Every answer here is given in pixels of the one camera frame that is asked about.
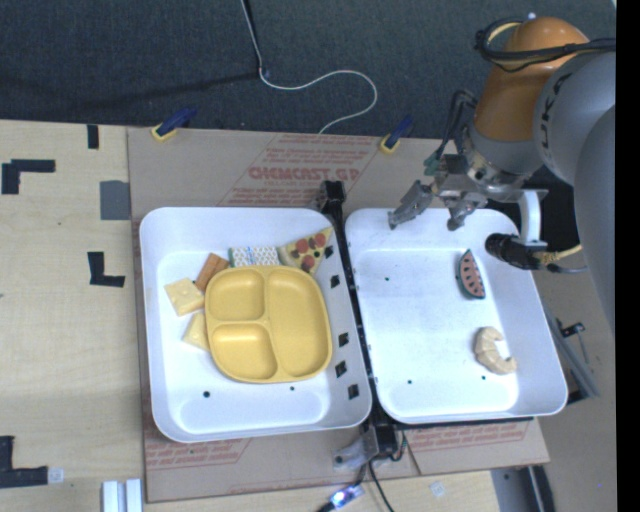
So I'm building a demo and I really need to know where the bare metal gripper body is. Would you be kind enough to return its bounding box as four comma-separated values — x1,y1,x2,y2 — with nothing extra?
431,153,524,209

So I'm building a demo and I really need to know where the watermelon slice toy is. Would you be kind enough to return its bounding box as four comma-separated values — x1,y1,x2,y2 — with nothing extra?
454,248,487,301

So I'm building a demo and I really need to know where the thin black rod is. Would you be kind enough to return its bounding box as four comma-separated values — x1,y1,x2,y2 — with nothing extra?
329,199,386,431

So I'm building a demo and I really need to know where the pizza slice toy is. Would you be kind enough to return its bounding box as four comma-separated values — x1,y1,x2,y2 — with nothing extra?
276,226,335,276

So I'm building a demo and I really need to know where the white plastic tray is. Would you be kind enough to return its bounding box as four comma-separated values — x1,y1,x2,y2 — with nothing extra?
138,206,374,445
344,207,570,426

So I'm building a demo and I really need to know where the brown cardboard board red print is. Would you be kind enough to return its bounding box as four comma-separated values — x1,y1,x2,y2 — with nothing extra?
125,126,552,504

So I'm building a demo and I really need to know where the beige croissant toy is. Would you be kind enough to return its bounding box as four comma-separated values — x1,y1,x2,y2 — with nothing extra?
473,326,519,375

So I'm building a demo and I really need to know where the white patterned packet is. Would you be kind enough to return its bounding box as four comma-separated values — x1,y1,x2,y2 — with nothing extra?
228,244,283,269

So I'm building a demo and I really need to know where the yellow divided plate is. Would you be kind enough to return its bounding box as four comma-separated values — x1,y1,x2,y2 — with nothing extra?
204,265,334,385

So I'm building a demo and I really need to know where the brown biscuit toy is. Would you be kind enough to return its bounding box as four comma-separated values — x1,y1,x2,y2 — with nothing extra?
193,252,231,293

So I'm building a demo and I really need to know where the yellow cheese block toy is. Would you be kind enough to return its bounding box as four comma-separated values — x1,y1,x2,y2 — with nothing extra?
163,276,206,317

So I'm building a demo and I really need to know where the yellow cheese wedge toy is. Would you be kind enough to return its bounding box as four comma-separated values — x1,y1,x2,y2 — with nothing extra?
180,311,212,352

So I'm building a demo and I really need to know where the black cylinder on white bracket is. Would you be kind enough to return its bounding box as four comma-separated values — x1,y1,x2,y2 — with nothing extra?
484,188,550,271

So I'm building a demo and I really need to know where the black block with thin wires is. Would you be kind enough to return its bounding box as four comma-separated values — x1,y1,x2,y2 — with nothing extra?
317,180,347,214
359,421,406,462

